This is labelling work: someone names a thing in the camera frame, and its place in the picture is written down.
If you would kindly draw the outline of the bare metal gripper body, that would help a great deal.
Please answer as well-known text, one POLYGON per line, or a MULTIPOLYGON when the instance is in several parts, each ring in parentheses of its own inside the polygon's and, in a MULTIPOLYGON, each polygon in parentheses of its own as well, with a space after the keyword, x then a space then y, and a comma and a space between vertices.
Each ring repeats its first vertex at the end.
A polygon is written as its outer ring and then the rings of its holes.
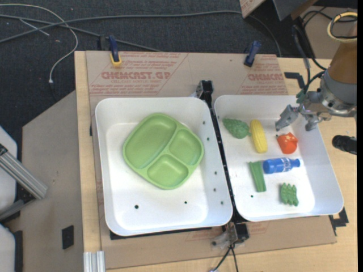
POLYGON ((330 92, 309 91, 300 103, 300 113, 308 121, 329 121, 332 117, 357 117, 357 108, 330 92))

